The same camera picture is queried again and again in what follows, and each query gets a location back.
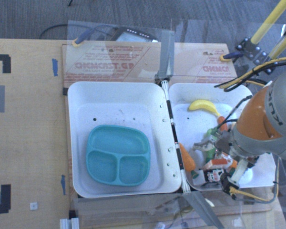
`teal divided dish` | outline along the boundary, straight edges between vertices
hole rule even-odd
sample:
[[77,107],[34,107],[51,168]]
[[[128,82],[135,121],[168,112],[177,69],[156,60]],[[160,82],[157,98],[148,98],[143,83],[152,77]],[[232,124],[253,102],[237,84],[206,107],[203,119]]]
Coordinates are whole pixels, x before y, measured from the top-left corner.
[[98,182],[137,186],[148,177],[150,156],[148,138],[137,129],[99,125],[89,134],[86,166]]

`yellow banana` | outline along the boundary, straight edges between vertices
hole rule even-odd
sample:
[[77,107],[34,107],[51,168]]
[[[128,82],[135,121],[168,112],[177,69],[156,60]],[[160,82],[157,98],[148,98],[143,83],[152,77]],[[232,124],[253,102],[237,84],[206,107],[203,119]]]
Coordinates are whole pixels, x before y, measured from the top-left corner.
[[214,103],[208,100],[198,99],[190,104],[189,110],[197,110],[197,109],[205,109],[211,113],[216,114],[217,116],[220,116]]

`gray floor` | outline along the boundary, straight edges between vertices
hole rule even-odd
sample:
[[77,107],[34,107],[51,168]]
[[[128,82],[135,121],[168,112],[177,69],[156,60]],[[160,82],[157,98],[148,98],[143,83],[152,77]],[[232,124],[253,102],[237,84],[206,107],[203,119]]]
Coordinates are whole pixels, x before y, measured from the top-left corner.
[[[244,37],[255,33],[280,0],[73,0],[68,6],[69,1],[0,0],[0,38],[70,39],[70,28],[65,25],[87,21],[172,29],[177,42],[226,43],[233,52]],[[283,24],[286,10],[261,40],[263,50],[270,52],[278,42]],[[286,50],[280,56],[286,56]],[[243,58],[235,62],[237,69],[244,65],[255,66]],[[271,75],[262,73],[260,78],[273,80],[284,70],[286,67]],[[283,167],[280,201],[286,215],[286,162]]]

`yellow pole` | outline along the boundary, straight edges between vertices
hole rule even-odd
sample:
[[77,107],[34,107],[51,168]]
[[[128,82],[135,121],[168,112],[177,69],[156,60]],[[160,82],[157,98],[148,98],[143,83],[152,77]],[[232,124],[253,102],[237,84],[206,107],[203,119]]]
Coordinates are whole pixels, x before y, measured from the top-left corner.
[[268,57],[270,59],[276,59],[285,49],[286,49],[286,37],[272,49]]
[[282,13],[286,9],[286,0],[280,0],[275,9],[269,14],[267,19],[261,25],[261,27],[257,30],[254,36],[250,39],[253,44],[258,44],[263,36],[268,32],[271,26],[277,21],[277,19],[282,15]]

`carrot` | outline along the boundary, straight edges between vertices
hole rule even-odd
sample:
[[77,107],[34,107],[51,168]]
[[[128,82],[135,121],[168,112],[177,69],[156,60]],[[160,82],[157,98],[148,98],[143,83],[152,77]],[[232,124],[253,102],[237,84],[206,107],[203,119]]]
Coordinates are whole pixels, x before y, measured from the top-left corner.
[[184,163],[184,169],[188,172],[191,172],[192,178],[196,178],[198,174],[194,171],[196,169],[195,161],[181,143],[179,143],[179,146],[181,150],[182,160]]
[[[218,124],[221,124],[223,121],[225,120],[225,118],[223,116],[220,116],[217,118],[217,123]],[[227,123],[224,123],[220,128],[219,130],[221,131],[228,131],[228,125]]]

